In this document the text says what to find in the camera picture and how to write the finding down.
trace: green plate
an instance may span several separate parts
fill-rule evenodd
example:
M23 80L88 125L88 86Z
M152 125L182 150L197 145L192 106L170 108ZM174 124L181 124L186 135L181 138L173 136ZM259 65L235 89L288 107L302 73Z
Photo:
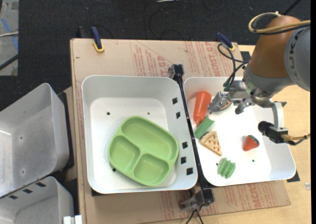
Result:
M116 170L147 186L167 178L178 154L179 144L171 133L139 116L121 124L108 148L110 163Z

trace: gray floor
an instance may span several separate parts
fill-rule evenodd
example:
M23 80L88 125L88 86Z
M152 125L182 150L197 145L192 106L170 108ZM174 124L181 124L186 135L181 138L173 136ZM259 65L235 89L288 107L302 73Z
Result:
M0 35L18 31L19 0L3 0L0 12ZM0 38L0 65L18 54L18 37ZM0 76L17 75L18 60L0 70Z

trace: cardboard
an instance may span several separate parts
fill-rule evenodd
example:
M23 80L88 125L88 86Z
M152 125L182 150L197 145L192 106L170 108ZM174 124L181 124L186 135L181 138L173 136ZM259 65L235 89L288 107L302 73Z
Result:
M186 219L191 213L181 211L180 202L189 199L187 191L92 196L86 173L81 84L90 75L166 76L172 64L184 66L184 78L229 76L232 62L218 52L217 42L102 40L102 43L104 53L96 52L92 39L73 39L70 44L79 209L84 223L135 224ZM251 53L253 47L244 50ZM238 44L233 54L241 60ZM213 193L215 203L203 207L202 216L290 205L283 181L216 187Z

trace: dark carpet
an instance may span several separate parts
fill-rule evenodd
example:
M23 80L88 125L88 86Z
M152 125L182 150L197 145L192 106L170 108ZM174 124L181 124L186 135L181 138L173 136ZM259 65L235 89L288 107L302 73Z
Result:
M0 77L0 110L41 83L71 86L70 39L96 25L102 38L214 41L221 32L255 45L248 23L265 12L311 18L311 0L20 0L17 77Z

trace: blue clamp handle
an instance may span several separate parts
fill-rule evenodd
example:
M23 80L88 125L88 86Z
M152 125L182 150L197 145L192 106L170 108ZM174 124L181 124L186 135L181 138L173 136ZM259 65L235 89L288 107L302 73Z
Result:
M230 49L233 49L233 44L232 42L223 34L221 33L216 33L216 36L215 36L216 40L217 41L220 41L222 43L224 43L225 45L227 45Z
M90 32L91 32L91 35L94 39L94 48L97 50L97 52L103 52L104 51L104 47L101 43L101 38L100 38L100 35L99 35L99 32L98 32L98 29L95 27L95 26L92 26L90 28Z

